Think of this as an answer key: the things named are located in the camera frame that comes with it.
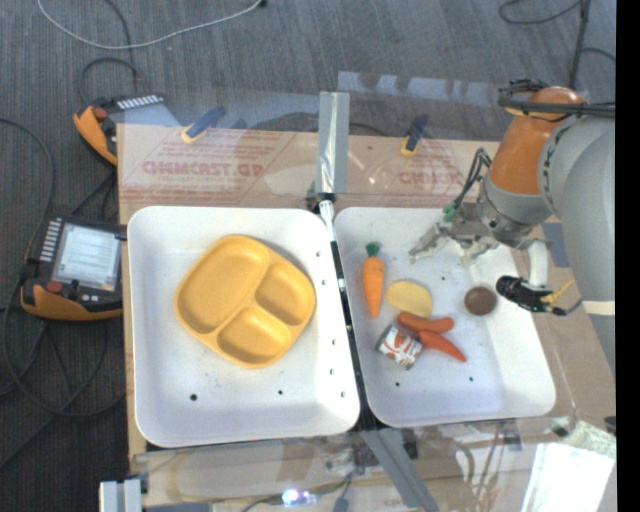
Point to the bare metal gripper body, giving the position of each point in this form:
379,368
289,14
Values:
472,226

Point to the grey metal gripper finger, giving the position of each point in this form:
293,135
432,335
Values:
474,251
429,243

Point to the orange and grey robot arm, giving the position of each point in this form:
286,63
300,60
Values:
575,165

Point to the brown round biscuit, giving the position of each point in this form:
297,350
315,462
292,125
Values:
480,301

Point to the pale yellow oval slice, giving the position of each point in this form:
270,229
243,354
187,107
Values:
409,298

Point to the orange carrot with green top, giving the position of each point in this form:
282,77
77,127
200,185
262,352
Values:
373,282

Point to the orange sausage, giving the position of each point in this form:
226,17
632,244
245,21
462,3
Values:
425,323

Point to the plain orange carrot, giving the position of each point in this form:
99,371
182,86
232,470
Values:
442,345

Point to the white and red can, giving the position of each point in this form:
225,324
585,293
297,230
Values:
399,347

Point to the white plastic tray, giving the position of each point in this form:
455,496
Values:
480,380
175,380

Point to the yellow divided plate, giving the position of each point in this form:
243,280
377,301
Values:
240,300

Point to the brown cardboard board, red print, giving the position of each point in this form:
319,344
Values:
210,170

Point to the black cylinder on white bracket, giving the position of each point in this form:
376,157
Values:
520,292

